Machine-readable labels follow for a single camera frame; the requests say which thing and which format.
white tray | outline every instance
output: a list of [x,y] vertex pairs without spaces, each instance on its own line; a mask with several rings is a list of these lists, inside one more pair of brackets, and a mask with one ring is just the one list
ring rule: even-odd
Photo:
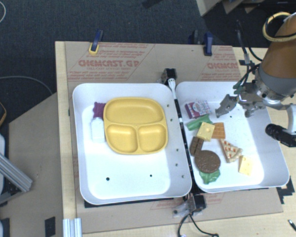
[[200,189],[208,193],[283,186],[289,180],[289,171],[278,141],[265,133],[265,127],[271,123],[267,109],[258,110],[254,116],[246,118],[243,108],[237,105],[229,114],[220,118],[216,117],[215,109],[220,106],[225,95],[234,95],[232,87],[235,83],[182,82],[176,88],[188,145],[197,130],[189,131],[186,127],[186,123],[191,119],[189,119],[184,105],[207,100],[212,110],[210,120],[213,123],[224,122],[226,140],[242,148],[242,155],[248,156],[254,161],[250,176],[239,173],[239,161],[227,163],[219,141],[212,139],[210,142],[204,142],[202,149],[214,151],[220,157],[221,175],[215,182],[204,184],[194,163],[194,157],[191,156],[195,182]]
[[[121,155],[107,143],[93,143],[94,102],[115,97],[146,97],[163,108],[168,143],[150,155]],[[183,197],[192,180],[180,124],[170,89],[160,83],[84,83],[73,92],[80,191],[95,205]]]

black floor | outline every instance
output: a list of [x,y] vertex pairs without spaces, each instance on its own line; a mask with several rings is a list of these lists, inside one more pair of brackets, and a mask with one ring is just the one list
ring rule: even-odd
[[[226,14],[221,3],[201,17],[196,0],[0,0],[6,16],[0,23],[0,77],[25,76],[56,92],[54,42],[92,41],[95,29],[103,41],[187,44],[198,30],[210,31],[214,44],[239,46],[239,20],[252,47],[268,47],[261,33],[266,18],[296,11],[296,0],[267,0],[247,14]],[[0,5],[0,18],[3,8]],[[0,101],[11,122],[50,95],[41,84],[22,78],[0,79]]]

yellow divided plate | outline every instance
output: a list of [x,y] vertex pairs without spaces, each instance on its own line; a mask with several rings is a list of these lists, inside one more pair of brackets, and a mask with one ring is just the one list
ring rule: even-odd
[[157,153],[168,142],[164,111],[159,103],[142,97],[120,97],[104,107],[104,129],[108,145],[117,153]]

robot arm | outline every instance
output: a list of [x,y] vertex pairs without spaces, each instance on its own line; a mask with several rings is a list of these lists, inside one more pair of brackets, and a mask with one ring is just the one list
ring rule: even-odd
[[[274,18],[284,17],[284,24],[274,37],[267,32],[267,26]],[[296,13],[276,13],[269,17],[263,26],[263,35],[272,43],[259,65],[249,69],[234,86],[236,96],[226,95],[216,116],[230,112],[236,104],[246,111],[248,118],[256,110],[266,106],[286,110],[289,116],[288,129],[269,125],[266,133],[281,143],[296,147],[296,106],[283,105],[282,101],[296,93]],[[246,82],[249,73],[255,75],[252,82]]]

white bottle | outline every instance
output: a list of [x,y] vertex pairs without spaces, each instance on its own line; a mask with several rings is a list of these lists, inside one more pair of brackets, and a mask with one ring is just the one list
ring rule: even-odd
[[105,142],[104,122],[103,119],[97,117],[91,121],[92,140],[95,143]]

